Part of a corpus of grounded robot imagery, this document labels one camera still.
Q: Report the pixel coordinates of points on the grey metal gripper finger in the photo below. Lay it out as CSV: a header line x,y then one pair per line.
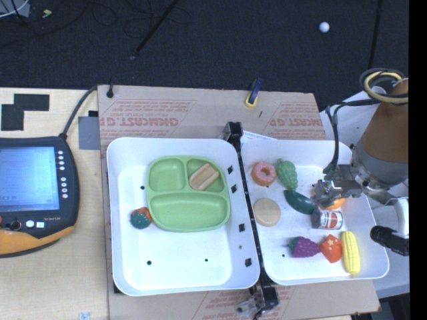
x,y
322,190
334,196

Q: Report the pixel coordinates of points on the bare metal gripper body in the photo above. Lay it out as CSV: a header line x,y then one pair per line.
x,y
350,182

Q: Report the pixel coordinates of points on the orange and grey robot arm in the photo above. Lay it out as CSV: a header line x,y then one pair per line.
x,y
383,135

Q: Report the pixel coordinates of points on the orange fruit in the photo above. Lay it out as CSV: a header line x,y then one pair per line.
x,y
335,204

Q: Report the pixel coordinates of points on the red and white can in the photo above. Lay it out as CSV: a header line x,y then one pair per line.
x,y
330,220

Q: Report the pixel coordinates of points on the dark green cucumber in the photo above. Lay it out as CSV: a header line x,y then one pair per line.
x,y
298,202

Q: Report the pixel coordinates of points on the green grapes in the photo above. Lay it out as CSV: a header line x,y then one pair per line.
x,y
287,175

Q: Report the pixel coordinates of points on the orange carton with star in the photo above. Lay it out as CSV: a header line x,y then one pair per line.
x,y
332,248

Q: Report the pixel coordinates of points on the yellow corn cob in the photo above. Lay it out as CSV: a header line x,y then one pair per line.
x,y
351,252

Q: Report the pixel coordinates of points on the tan round biscuit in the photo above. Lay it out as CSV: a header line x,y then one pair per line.
x,y
267,212

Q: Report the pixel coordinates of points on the purple grapes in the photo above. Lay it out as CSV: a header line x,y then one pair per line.
x,y
305,248

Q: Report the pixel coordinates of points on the pink doughnut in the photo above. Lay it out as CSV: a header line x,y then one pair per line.
x,y
257,176

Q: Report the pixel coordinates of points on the thin black rod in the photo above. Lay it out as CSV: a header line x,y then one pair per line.
x,y
248,198

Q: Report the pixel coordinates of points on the white plastic tray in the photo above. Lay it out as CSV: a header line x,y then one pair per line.
x,y
300,272
180,262

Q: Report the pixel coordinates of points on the white paper sheet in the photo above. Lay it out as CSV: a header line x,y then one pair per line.
x,y
257,136

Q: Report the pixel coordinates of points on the tan hot dog bun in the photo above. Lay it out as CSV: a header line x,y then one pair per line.
x,y
203,177

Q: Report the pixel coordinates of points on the green divided plate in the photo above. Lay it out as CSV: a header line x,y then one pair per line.
x,y
187,208

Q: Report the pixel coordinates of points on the brown cardboard board red print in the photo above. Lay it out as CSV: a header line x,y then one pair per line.
x,y
207,115

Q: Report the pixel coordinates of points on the white ball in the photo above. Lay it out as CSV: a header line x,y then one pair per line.
x,y
324,27

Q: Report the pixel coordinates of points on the red strawberry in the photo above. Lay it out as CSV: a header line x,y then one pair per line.
x,y
140,218

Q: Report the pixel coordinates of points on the black cylinder on white bracket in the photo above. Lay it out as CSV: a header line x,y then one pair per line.
x,y
388,238

